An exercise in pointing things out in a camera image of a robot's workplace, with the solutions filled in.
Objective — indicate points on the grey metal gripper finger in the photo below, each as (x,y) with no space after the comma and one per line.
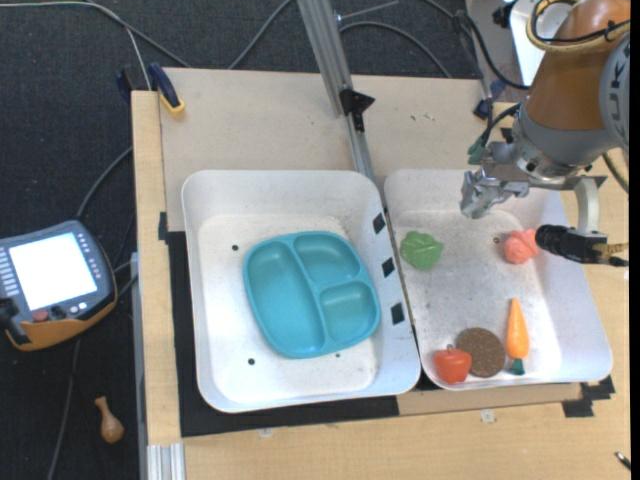
(470,195)
(500,192)

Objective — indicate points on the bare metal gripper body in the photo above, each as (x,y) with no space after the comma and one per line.
(505,165)

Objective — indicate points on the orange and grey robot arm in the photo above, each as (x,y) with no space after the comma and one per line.
(570,88)

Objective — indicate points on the pink toy food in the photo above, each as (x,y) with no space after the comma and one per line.
(519,248)

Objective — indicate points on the green toy lettuce leaf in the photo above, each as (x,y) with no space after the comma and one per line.
(421,252)

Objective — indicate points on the white plastic tray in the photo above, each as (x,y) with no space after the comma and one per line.
(225,293)
(560,318)

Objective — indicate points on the orange toy carrot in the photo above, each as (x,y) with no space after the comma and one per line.
(517,333)

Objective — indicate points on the brown round biscuit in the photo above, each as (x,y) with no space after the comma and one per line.
(481,353)

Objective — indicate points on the red toy pepper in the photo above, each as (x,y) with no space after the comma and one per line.
(452,365)

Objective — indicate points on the blue divided plate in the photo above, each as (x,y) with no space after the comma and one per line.
(305,298)

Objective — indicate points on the pale wood board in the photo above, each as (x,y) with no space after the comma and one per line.
(260,128)

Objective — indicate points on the brown toy drumstick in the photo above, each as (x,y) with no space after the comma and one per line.
(111,425)

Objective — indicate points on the black cylinder on white bracket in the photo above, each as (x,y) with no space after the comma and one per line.
(565,243)

